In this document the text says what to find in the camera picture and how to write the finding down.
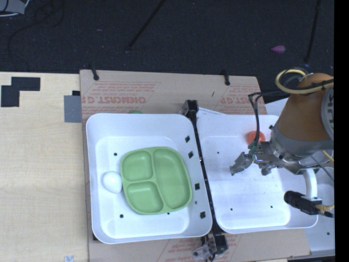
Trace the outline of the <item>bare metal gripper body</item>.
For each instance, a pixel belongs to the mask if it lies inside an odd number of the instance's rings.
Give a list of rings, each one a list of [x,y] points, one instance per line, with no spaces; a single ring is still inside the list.
[[[317,169],[330,162],[330,150],[312,148],[312,143],[283,146],[277,141],[261,142],[253,154],[253,162],[273,163],[293,174],[302,174],[307,169]]]

